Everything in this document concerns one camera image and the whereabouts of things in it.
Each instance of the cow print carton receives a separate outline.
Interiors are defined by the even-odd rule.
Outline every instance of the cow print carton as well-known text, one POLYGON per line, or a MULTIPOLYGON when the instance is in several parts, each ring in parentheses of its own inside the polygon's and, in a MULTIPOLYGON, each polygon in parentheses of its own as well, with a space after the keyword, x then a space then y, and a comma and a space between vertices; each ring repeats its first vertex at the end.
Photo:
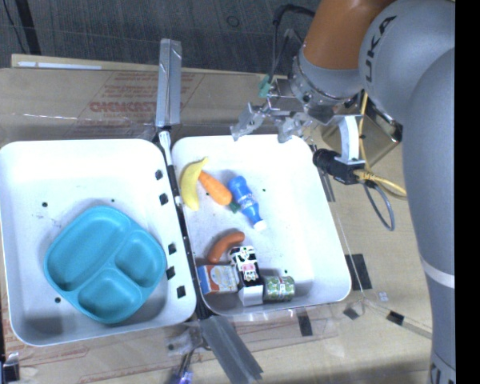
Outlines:
POLYGON ((244 306, 263 304, 263 280, 252 246, 237 246, 228 253, 238 274, 238 296, 244 306))

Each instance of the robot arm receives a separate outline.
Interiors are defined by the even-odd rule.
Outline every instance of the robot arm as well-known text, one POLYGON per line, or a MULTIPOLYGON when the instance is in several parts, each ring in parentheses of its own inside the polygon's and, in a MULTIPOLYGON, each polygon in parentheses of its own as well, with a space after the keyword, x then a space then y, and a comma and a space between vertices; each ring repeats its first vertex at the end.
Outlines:
MULTIPOLYGON (((456 380, 454 15, 449 0, 322 0, 288 79, 276 79, 266 104, 249 104, 231 128, 238 139, 269 119, 284 142, 309 122, 348 127, 344 105, 362 90, 402 124, 407 199, 433 316, 432 384, 456 380)), ((356 154, 339 161, 362 162, 356 154)))

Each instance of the small box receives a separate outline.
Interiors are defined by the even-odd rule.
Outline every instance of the small box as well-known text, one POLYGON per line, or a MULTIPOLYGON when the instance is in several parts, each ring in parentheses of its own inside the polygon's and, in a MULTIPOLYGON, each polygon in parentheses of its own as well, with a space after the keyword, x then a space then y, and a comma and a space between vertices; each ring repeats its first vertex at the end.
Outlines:
POLYGON ((252 246, 237 246, 228 253, 238 277, 238 296, 244 306, 263 304, 263 280, 252 246))
POLYGON ((232 266, 199 266, 198 276, 203 294, 236 293, 238 291, 238 279, 232 266))

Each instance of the toy carrot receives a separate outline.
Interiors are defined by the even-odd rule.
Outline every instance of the toy carrot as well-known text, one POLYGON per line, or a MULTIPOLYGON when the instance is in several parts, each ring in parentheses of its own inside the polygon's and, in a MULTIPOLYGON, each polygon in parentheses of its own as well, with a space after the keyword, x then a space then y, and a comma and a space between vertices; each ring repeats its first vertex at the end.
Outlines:
POLYGON ((199 181, 206 189, 206 192, 208 192, 212 199, 219 205, 229 205, 233 200, 233 195, 230 190, 204 170, 199 174, 199 181))

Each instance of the white plastic tray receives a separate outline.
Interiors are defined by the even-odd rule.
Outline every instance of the white plastic tray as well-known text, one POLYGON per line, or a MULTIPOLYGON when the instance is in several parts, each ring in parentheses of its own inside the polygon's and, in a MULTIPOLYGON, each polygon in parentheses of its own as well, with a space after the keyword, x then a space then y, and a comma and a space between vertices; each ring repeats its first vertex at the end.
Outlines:
MULTIPOLYGON (((291 302, 243 306, 236 294, 204 296, 215 313, 237 315, 312 306, 344 299, 350 273, 309 146, 293 137, 280 144, 276 135, 189 137, 174 144, 176 175, 207 156, 203 169, 223 183, 243 175, 268 227, 257 232, 242 213, 214 202, 198 186, 200 209, 184 208, 196 265, 206 264, 212 245, 224 234, 241 230, 243 244, 255 249, 262 274, 290 275, 296 283, 291 302)), ((222 263, 227 263, 226 255, 222 263)))
POLYGON ((162 152, 141 139, 13 142, 0 149, 0 220, 10 322, 34 346, 72 342, 184 322, 194 284, 162 152), (43 259, 84 210, 115 207, 162 245, 164 277, 132 317, 116 325, 76 310, 48 283, 43 259))
MULTIPOLYGON (((174 168, 207 156, 205 170, 226 182, 242 174, 268 228, 259 233, 241 213, 219 206, 199 187, 201 209, 184 207, 195 265, 230 230, 246 233, 262 274, 290 275, 291 302, 244 307, 236 294, 206 296, 223 315, 312 306, 344 299, 350 273, 308 145, 275 135, 184 138, 174 168)), ((0 149, 0 219, 10 322, 18 338, 46 346, 184 322, 196 291, 162 152, 141 139, 13 142, 0 149), (80 213, 109 205, 149 231, 166 252, 167 274, 141 309, 117 325, 96 322, 59 300, 43 273, 46 250, 80 213)))

